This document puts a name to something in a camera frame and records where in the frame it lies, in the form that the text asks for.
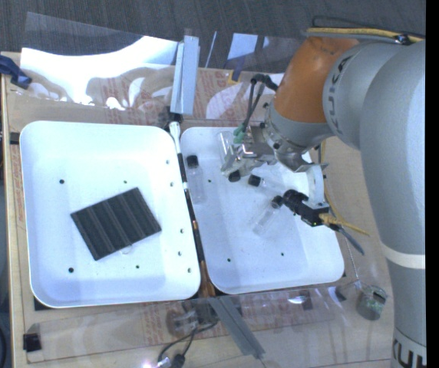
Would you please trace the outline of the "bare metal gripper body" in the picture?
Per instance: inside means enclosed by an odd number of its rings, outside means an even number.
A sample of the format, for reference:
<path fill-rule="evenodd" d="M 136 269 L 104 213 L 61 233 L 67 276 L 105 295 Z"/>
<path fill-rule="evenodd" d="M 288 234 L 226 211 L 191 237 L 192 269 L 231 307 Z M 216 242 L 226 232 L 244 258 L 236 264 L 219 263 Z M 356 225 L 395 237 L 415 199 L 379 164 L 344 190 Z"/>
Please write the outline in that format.
<path fill-rule="evenodd" d="M 302 173 L 312 164 L 303 155 L 327 137 L 327 124 L 242 124 L 241 157 L 258 158 L 261 165 L 281 163 L 294 173 Z"/>

